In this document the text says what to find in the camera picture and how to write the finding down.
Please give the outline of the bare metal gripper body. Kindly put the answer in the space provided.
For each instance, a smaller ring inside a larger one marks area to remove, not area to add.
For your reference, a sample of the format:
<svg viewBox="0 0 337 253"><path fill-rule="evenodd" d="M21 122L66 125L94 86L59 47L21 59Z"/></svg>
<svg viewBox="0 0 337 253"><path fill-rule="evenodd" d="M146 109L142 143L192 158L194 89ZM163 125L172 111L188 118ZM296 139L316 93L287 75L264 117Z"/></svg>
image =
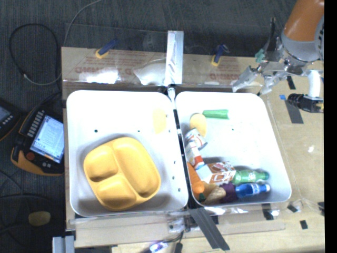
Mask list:
<svg viewBox="0 0 337 253"><path fill-rule="evenodd" d="M263 75L293 75L309 77L311 73L323 75L323 70L318 68L309 69L313 62L298 60L290 55L283 55L278 61L263 60L260 63L261 73Z"/></svg>

